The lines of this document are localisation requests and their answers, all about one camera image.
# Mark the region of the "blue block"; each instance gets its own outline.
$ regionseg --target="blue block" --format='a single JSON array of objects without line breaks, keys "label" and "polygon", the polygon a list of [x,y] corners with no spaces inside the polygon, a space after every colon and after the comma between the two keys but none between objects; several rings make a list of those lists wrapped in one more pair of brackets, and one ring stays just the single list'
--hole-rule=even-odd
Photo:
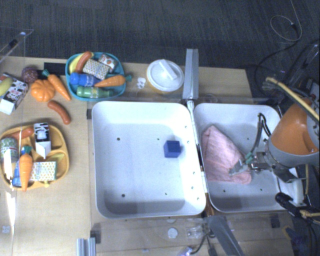
[{"label": "blue block", "polygon": [[163,149],[166,158],[177,158],[181,153],[180,142],[177,140],[167,140]]}]

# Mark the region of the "pink cloth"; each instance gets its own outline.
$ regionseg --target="pink cloth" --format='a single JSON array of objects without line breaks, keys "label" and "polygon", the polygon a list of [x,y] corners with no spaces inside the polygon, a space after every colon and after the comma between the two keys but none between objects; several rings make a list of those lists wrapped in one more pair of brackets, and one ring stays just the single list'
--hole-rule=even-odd
[{"label": "pink cloth", "polygon": [[249,184],[248,171],[230,176],[229,170],[242,157],[235,144],[215,126],[210,126],[202,135],[202,153],[205,175],[208,181]]}]

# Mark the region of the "blue plastic basket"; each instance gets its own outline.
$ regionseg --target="blue plastic basket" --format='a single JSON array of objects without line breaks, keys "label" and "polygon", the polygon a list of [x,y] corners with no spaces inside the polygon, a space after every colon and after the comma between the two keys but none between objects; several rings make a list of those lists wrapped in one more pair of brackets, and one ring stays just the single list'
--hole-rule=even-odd
[{"label": "blue plastic basket", "polygon": [[[69,74],[69,64],[77,57],[79,56],[81,53],[78,53],[78,54],[75,54],[73,56],[71,56],[66,64],[65,64],[65,77],[66,77],[66,84],[68,86],[68,89],[70,91],[70,94],[80,100],[80,101],[85,101],[85,102],[100,102],[100,101],[108,101],[108,100],[112,100],[118,96],[120,96],[121,94],[124,93],[125,89],[126,89],[126,84],[127,83],[124,83],[123,85],[121,86],[115,86],[115,87],[108,87],[108,90],[113,90],[113,96],[111,97],[103,97],[103,98],[84,98],[84,97],[79,97],[77,95],[77,88],[78,88],[78,85],[72,85],[70,84],[70,74]],[[109,77],[113,77],[115,75],[125,75],[125,71],[124,71],[124,68],[122,67],[120,61],[118,60],[118,58],[110,53],[106,53],[106,52],[94,52],[94,55],[92,57],[93,60],[98,60],[100,58],[100,56],[102,54],[105,54],[105,55],[108,55],[110,56],[111,58],[115,59],[116,61],[118,61],[118,64],[115,68],[115,70],[113,71],[113,73],[109,73],[106,78],[109,78]]]}]

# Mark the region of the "dark floor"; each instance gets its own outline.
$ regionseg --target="dark floor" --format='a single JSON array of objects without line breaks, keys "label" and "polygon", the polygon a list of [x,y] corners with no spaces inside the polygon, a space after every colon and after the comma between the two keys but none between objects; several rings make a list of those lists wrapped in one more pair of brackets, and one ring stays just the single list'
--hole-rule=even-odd
[{"label": "dark floor", "polygon": [[[272,30],[277,15],[294,24],[276,17],[275,29],[289,39],[301,36],[298,41]],[[29,57],[67,59],[92,51],[122,62],[168,59],[183,65],[186,48],[197,48],[200,66],[245,68],[252,95],[261,97],[266,76],[288,82],[309,63],[319,44],[320,1],[2,0],[0,27],[34,30],[26,41]],[[303,66],[304,77],[319,83],[319,54]]]}]

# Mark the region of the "wooden table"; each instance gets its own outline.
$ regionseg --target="wooden table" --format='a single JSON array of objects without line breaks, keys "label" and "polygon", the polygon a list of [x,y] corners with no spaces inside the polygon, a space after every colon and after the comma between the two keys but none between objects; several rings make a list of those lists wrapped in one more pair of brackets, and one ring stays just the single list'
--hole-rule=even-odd
[{"label": "wooden table", "polygon": [[[41,70],[44,62],[64,64],[66,60],[8,57],[0,65],[0,71],[19,78],[24,67]],[[138,96],[140,100],[149,101],[154,97],[166,101],[154,94],[148,85],[143,90],[136,88],[138,77],[146,77],[147,66],[123,63],[126,74],[131,74],[133,79],[127,83],[119,100]],[[201,67],[199,93],[246,99],[252,96],[245,71],[225,68]],[[109,220],[98,214],[94,201],[91,121],[87,120],[87,109],[92,104],[76,99],[66,101],[59,94],[54,99],[67,109],[71,124],[64,125],[56,112],[46,103],[36,102],[30,93],[11,115],[0,112],[0,134],[13,127],[38,122],[56,126],[64,135],[70,159],[68,174],[48,188],[12,192],[0,182],[0,255],[73,256],[76,240],[88,239],[91,230],[101,231],[101,243],[96,246],[99,256],[175,256],[185,246],[198,245],[199,239],[187,236],[187,227],[196,226],[201,221],[198,218]],[[278,217],[281,225],[291,223],[286,213],[278,213]],[[270,227],[269,218],[269,213],[235,214],[229,215],[228,221],[247,255],[261,254],[261,249],[272,255],[292,255],[290,242],[280,228]],[[178,231],[177,238],[168,237],[170,227]],[[217,239],[212,242],[219,255],[224,255]],[[208,255],[208,246],[204,245],[197,255]]]}]

